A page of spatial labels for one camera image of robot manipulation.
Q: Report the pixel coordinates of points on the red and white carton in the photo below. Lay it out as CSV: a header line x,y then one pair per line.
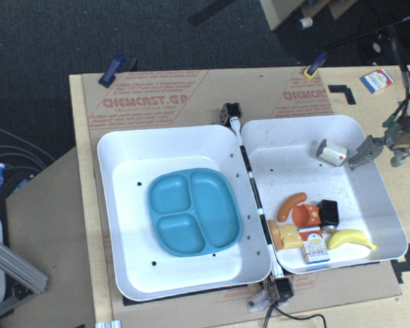
x,y
314,246

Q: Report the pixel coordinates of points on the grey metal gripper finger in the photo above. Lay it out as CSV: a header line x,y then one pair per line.
x,y
365,151
401,155

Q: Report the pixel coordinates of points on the white can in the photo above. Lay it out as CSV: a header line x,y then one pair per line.
x,y
334,153

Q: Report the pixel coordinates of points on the brown cardboard board, red print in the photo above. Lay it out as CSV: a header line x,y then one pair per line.
x,y
193,91

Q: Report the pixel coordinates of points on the bread with yellow cheese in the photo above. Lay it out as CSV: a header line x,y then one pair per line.
x,y
287,237

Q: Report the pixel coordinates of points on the white plastic tray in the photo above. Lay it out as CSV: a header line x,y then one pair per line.
x,y
287,148
128,213

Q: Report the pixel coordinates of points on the thin black and white rod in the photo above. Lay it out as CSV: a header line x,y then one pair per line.
x,y
250,172

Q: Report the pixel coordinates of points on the red white and blue packet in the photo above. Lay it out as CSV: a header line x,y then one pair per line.
x,y
377,81

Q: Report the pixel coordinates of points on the blue divided plate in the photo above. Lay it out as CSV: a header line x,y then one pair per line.
x,y
213,208

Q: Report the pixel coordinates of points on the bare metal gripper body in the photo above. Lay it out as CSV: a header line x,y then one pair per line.
x,y
405,133

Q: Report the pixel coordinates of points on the yellow banana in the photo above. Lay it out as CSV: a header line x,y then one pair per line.
x,y
348,237

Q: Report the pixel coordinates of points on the orange sausage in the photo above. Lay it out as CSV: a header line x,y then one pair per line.
x,y
290,203

